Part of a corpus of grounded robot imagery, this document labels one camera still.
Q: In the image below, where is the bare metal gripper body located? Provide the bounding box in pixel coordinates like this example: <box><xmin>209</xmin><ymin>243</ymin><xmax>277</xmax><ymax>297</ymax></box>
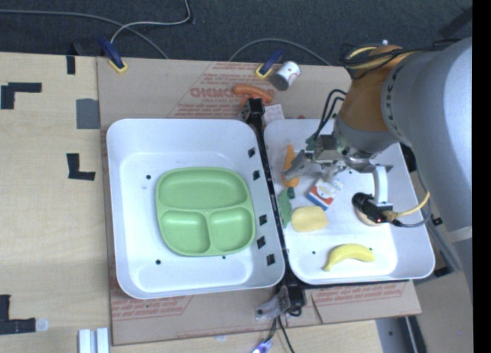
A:
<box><xmin>305</xmin><ymin>134</ymin><xmax>394</xmax><ymax>174</ymax></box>

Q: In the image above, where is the orange carrot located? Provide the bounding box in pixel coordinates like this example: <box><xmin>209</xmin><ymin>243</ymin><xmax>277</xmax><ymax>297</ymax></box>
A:
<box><xmin>282</xmin><ymin>144</ymin><xmax>301</xmax><ymax>189</ymax></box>

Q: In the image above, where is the white red blue carton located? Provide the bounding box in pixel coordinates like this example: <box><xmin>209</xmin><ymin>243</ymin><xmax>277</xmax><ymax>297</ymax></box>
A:
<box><xmin>305</xmin><ymin>177</ymin><xmax>344</xmax><ymax>212</ymax></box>

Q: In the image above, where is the thin black rod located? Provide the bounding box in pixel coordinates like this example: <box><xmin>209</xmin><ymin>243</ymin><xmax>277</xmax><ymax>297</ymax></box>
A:
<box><xmin>251</xmin><ymin>113</ymin><xmax>295</xmax><ymax>292</ymax></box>

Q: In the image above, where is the green broccoli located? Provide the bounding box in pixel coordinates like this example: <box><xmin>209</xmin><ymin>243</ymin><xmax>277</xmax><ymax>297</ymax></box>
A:
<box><xmin>277</xmin><ymin>186</ymin><xmax>297</xmax><ymax>228</ymax></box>

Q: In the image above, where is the yellow bread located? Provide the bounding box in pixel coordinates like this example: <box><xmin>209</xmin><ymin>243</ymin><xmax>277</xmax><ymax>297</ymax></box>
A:
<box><xmin>290</xmin><ymin>205</ymin><xmax>330</xmax><ymax>234</ymax></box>

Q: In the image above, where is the white packet with red print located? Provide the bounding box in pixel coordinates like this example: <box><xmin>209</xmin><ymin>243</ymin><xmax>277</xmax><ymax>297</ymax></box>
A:
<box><xmin>264</xmin><ymin>103</ymin><xmax>285</xmax><ymax>123</ymax></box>

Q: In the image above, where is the white plastic tray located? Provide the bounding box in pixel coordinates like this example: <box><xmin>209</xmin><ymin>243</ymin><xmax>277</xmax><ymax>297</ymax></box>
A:
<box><xmin>263</xmin><ymin>117</ymin><xmax>437</xmax><ymax>286</ymax></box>
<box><xmin>106</xmin><ymin>117</ymin><xmax>287</xmax><ymax>301</ymax></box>

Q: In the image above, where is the white can with red print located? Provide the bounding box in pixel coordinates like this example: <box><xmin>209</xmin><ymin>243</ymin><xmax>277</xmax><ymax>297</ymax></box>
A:
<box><xmin>268</xmin><ymin>60</ymin><xmax>302</xmax><ymax>92</ymax></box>

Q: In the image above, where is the yellow banana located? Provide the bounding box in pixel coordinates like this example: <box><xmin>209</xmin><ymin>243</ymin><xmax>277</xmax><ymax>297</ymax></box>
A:
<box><xmin>321</xmin><ymin>242</ymin><xmax>377</xmax><ymax>272</ymax></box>

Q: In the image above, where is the orange sausage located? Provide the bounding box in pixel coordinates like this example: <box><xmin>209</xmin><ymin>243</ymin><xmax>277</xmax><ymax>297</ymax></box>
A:
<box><xmin>231</xmin><ymin>83</ymin><xmax>277</xmax><ymax>101</ymax></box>

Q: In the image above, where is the green divided plate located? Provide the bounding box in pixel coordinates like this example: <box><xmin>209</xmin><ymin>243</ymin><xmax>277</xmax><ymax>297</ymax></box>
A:
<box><xmin>154</xmin><ymin>167</ymin><xmax>257</xmax><ymax>258</ymax></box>

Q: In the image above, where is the brown cardboard board red print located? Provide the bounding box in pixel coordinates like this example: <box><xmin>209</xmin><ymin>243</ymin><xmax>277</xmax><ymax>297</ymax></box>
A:
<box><xmin>95</xmin><ymin>55</ymin><xmax>423</xmax><ymax>347</ymax></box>

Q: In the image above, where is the black cylinder on white bracket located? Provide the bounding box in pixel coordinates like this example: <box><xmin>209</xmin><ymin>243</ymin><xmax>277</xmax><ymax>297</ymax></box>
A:
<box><xmin>351</xmin><ymin>165</ymin><xmax>394</xmax><ymax>226</ymax></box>

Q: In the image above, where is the black block with thin wires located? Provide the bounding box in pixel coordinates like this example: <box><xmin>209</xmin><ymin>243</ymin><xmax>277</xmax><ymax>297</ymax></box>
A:
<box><xmin>281</xmin><ymin>284</ymin><xmax>308</xmax><ymax>317</ymax></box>
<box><xmin>241</xmin><ymin>97</ymin><xmax>266</xmax><ymax>125</ymax></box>

